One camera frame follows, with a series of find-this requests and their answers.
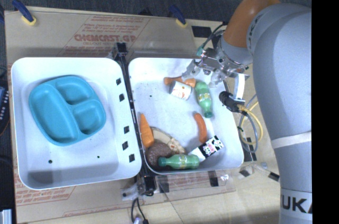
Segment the white tray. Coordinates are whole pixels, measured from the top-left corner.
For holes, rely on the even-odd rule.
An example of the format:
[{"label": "white tray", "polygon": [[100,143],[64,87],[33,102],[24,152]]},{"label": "white tray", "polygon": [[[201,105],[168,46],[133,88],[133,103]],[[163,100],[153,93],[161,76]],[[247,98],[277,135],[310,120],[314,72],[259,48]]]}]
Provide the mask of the white tray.
[{"label": "white tray", "polygon": [[[37,85],[64,75],[77,75],[92,86],[104,106],[106,123],[89,138],[57,146],[40,132],[28,97]],[[22,58],[13,64],[11,78],[19,177],[27,187],[42,190],[139,173],[141,156],[118,63],[107,58]]]},{"label": "white tray", "polygon": [[[164,77],[177,77],[186,70],[192,59],[182,58],[136,58],[129,64],[130,82],[137,114],[145,114],[151,127],[157,127],[177,139],[189,153],[201,145],[198,126],[193,118],[194,112],[201,112],[192,91],[188,100],[183,100],[168,92],[169,86],[163,82]],[[210,76],[202,71],[197,80],[210,82]],[[204,118],[208,138],[218,136],[225,145],[223,149],[203,161],[198,169],[159,172],[156,174],[173,174],[178,172],[201,172],[239,167],[244,160],[244,153],[239,141],[233,114],[219,101],[220,92],[224,91],[220,83],[210,89],[213,117]]]}]

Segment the toy bottle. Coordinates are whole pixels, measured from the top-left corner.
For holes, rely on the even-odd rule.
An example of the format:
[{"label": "toy bottle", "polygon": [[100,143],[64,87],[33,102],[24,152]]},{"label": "toy bottle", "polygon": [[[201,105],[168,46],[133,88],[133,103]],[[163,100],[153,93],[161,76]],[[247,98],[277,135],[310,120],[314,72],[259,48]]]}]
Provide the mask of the toy bottle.
[{"label": "toy bottle", "polygon": [[199,163],[199,158],[196,155],[175,154],[169,158],[158,158],[158,165],[160,167],[170,166],[173,169],[196,169]]},{"label": "toy bottle", "polygon": [[208,85],[205,82],[197,82],[195,85],[195,93],[200,107],[203,109],[205,118],[211,118],[212,113],[212,99]]}]

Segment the blue plate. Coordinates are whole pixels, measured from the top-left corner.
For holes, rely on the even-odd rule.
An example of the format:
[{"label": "blue plate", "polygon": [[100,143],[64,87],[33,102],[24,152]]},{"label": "blue plate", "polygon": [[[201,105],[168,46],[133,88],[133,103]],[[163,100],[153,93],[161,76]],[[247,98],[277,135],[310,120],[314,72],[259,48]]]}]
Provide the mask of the blue plate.
[{"label": "blue plate", "polygon": [[106,122],[97,94],[78,76],[59,77],[35,87],[29,106],[43,135],[59,146],[92,136]]}]

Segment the orange carrot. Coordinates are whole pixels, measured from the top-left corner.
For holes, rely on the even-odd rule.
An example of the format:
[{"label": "orange carrot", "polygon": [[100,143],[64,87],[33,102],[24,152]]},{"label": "orange carrot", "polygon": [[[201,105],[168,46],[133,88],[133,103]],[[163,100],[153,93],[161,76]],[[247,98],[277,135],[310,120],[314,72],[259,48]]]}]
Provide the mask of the orange carrot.
[{"label": "orange carrot", "polygon": [[145,146],[145,148],[152,146],[154,144],[154,137],[152,129],[150,128],[144,114],[140,115],[140,132],[142,144]]},{"label": "orange carrot", "polygon": [[178,81],[180,83],[184,83],[184,84],[189,85],[191,87],[195,87],[195,84],[197,82],[194,78],[189,78],[189,79],[186,79],[185,81],[182,81],[181,76],[179,76],[179,77],[165,77],[164,78],[164,84],[166,86],[169,85],[173,81]]},{"label": "orange carrot", "polygon": [[199,141],[201,143],[205,143],[207,141],[207,128],[205,121],[203,120],[202,115],[199,113],[194,114],[194,119],[197,122],[199,128]]}]

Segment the white can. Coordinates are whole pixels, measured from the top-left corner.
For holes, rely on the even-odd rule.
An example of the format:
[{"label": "white can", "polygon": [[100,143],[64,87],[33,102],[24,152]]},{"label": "white can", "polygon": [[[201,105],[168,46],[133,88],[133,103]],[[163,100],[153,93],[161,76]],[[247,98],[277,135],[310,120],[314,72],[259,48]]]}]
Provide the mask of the white can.
[{"label": "white can", "polygon": [[171,82],[169,86],[169,93],[178,98],[187,100],[192,92],[192,87],[178,81]]}]

